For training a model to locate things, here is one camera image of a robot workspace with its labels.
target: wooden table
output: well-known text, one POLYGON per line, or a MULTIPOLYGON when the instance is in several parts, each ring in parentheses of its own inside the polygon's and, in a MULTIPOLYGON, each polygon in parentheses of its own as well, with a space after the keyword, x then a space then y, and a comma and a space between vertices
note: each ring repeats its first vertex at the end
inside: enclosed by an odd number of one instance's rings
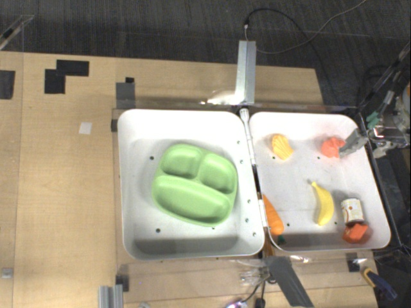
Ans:
MULTIPOLYGON (((118 261, 130 260, 116 241, 115 83, 133 77, 138 97, 202 101, 234 90, 236 66, 0 52, 0 69, 16 71, 15 96, 0 100, 0 268, 14 268, 13 278, 0 278, 0 307, 97 307, 98 287, 113 286, 118 261), (44 70, 55 69, 57 59, 90 61, 90 75, 68 76, 64 95, 45 94, 44 70), (79 134, 82 122, 92 123, 90 135, 79 134)), ((312 69, 257 67, 256 99, 268 97, 322 103, 312 69)), ((361 257, 376 270, 371 252, 361 257)), ((343 254, 327 255, 326 265, 323 258, 294 267, 316 307, 342 300, 346 307, 377 307, 372 288, 348 272, 343 254)), ((233 261, 129 262, 140 287, 125 293, 128 308, 147 298, 153 308, 219 308, 250 293, 238 284, 244 267, 233 261)), ((288 307, 277 285, 266 291, 267 308, 288 307)))

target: white cable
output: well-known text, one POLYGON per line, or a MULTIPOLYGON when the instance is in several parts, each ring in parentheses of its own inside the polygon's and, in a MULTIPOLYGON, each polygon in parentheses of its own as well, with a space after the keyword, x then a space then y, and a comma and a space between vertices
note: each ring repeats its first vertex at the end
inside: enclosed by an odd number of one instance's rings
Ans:
MULTIPOLYGON (((317 35, 320 34, 320 32, 321 32, 321 31, 328 25, 328 23, 331 22, 333 19, 336 19, 337 17, 342 16, 342 15, 344 15, 344 14, 346 14, 346 13, 352 12, 354 9, 357 9, 359 6, 363 5, 365 2, 367 2, 367 0, 363 0, 363 1, 361 1, 360 3, 358 3, 356 6, 353 6, 352 8, 347 9, 347 10, 345 10, 344 12, 340 12, 340 13, 332 16, 331 18, 328 19, 328 21, 326 21, 326 22, 320 27, 320 29, 319 29, 317 32, 314 33, 314 35, 313 35, 311 38, 309 38, 308 40, 306 40, 306 41, 304 41, 304 42, 301 42, 300 44, 297 44, 296 46, 292 46, 292 47, 289 47, 289 48, 284 49, 284 50, 273 51, 273 52, 263 51, 263 50, 258 49, 258 47, 257 47, 257 51, 258 51, 259 53, 268 54, 268 55, 278 55, 278 54, 286 53, 286 52, 288 52, 288 51, 291 51, 291 50, 300 48, 300 47, 302 47, 302 46, 305 46, 307 43, 309 43, 309 42, 311 42, 312 40, 314 40, 314 39, 317 37, 317 35)), ((249 38, 247 37, 247 28, 248 28, 248 25, 244 25, 244 37, 245 37, 245 40, 249 41, 249 38)))

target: can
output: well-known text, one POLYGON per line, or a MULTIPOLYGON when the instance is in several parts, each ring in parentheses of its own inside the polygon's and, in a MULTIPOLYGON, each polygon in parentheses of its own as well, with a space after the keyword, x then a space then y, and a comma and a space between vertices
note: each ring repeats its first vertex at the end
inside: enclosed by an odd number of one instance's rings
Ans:
POLYGON ((348 198, 341 202, 342 214, 347 226, 355 223, 363 223, 364 215, 362 213, 361 201, 358 198, 348 198))

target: yellow banana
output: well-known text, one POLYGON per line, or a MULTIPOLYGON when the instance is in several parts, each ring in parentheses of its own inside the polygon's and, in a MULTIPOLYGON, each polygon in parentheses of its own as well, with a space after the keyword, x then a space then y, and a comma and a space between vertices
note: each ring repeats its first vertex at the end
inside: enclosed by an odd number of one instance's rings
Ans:
POLYGON ((316 182, 312 182, 311 186, 315 188, 320 199, 320 214, 317 223, 322 226, 331 220, 334 214, 333 197, 326 189, 318 186, 316 182))

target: can label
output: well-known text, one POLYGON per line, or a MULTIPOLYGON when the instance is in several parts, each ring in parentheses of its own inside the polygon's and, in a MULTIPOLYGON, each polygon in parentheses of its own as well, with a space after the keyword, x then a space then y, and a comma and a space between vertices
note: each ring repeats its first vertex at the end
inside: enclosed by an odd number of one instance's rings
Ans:
POLYGON ((348 198, 341 202, 342 214, 346 225, 364 222, 361 201, 358 198, 348 198))

